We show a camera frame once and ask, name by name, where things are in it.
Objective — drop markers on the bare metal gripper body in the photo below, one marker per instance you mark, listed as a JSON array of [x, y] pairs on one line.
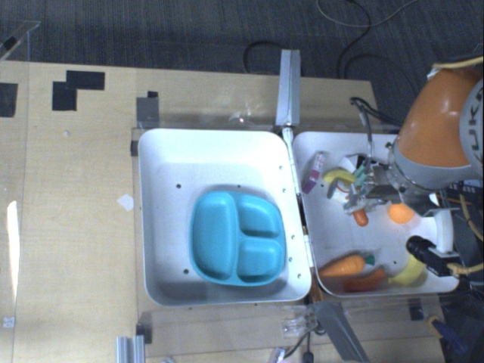
[[382, 191]]

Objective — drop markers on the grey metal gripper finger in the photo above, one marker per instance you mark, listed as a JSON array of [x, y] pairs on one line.
[[357, 193], [355, 207]]

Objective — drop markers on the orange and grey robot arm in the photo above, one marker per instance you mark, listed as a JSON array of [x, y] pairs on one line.
[[431, 127]]

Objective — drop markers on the small orange sausage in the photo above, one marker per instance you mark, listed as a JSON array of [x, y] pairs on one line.
[[361, 218]]

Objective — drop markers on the small yellow banana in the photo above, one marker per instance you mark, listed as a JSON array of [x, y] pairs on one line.
[[338, 175]]

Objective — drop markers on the orange ball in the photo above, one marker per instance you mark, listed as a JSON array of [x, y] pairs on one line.
[[401, 214]]

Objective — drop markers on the white plastic tray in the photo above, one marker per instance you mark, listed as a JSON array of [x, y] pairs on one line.
[[170, 240], [355, 240]]

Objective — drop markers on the purple carton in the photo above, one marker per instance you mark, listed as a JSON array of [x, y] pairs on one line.
[[315, 170]]

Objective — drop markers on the orange carrot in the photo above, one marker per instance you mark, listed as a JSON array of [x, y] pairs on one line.
[[346, 266]]

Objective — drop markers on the long orange sausage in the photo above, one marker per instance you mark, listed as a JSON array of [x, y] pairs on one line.
[[363, 283]]

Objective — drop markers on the large yellow banana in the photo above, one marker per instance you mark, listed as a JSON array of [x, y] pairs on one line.
[[410, 274]]

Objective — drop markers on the blue divided plate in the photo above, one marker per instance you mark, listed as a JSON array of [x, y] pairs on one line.
[[215, 236]]

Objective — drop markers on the black cylinder on white bracket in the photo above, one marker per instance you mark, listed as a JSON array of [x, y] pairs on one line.
[[431, 255]]

